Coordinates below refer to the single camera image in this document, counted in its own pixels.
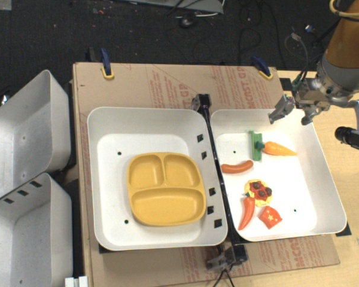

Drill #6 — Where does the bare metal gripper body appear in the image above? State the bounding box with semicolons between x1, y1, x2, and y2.
292;77;351;109

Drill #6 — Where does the orange carrot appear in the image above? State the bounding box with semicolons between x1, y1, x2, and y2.
255;141;298;157

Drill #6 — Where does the green rectangular block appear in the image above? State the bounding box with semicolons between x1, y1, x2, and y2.
249;130;264;162

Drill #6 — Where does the orange sausage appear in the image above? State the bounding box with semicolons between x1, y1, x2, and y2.
220;160;255;175

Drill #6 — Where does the white plastic tray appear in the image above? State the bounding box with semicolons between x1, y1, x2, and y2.
87;106;229;252
210;108;348;243
0;172;74;287
0;69;72;206

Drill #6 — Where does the thin black rod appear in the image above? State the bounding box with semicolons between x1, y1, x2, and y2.
202;106;239;246

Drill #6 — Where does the yellow pasta with meatballs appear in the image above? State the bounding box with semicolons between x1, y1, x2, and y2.
244;179;273;207

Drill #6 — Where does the red chili pepper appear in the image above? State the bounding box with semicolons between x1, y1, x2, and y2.
238;194;256;231

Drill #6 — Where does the red packet with yellow star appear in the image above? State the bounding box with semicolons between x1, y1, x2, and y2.
258;205;283;230

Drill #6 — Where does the brown cardboard board, red print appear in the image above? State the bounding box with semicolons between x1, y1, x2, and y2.
72;62;341;287

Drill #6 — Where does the yellow divided plate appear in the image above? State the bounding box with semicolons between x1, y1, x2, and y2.
126;151;208;228

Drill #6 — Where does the black cylinder on white bracket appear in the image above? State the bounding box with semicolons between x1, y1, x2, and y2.
334;99;359;151

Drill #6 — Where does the black block with thin wires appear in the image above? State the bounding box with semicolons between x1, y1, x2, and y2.
205;243;248;273
192;93;213;114

